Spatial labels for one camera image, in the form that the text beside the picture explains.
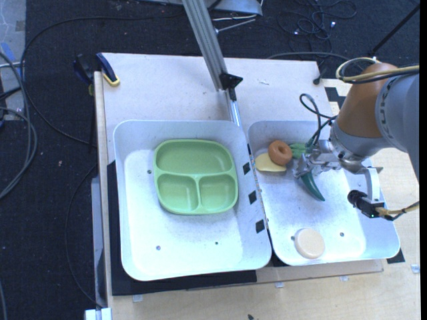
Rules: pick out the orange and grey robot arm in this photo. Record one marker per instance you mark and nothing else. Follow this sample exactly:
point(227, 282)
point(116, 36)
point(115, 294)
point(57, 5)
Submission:
point(393, 112)

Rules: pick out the brown doughnut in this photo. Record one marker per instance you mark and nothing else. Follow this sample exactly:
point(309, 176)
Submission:
point(276, 157)

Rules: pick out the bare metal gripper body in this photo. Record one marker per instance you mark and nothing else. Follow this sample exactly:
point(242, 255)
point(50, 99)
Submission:
point(328, 157)

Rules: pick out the thin black and white rod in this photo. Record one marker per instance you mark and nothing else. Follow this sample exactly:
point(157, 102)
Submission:
point(235, 113)

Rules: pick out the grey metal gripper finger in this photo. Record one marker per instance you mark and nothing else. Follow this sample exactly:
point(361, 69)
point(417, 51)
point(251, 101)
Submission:
point(317, 170)
point(299, 167)

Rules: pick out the green divided plate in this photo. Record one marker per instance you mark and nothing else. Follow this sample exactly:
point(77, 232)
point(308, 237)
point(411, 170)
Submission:
point(195, 175)

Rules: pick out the green chili pepper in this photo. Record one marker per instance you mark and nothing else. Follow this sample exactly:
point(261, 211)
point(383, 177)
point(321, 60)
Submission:
point(313, 188)

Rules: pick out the pale flat board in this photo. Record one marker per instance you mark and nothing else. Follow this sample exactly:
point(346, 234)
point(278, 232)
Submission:
point(160, 88)

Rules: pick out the black cylinder on white bracket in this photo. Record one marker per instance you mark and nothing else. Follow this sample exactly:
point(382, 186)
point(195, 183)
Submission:
point(365, 204)

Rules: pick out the cream round biscuit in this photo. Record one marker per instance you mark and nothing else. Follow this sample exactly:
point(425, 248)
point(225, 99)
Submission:
point(310, 243)

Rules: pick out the white plastic tray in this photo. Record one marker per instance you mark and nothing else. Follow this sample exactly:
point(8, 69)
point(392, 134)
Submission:
point(187, 242)
point(310, 218)

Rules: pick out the pale yellow toy wedge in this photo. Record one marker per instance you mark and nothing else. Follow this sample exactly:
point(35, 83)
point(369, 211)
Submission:
point(265, 163)

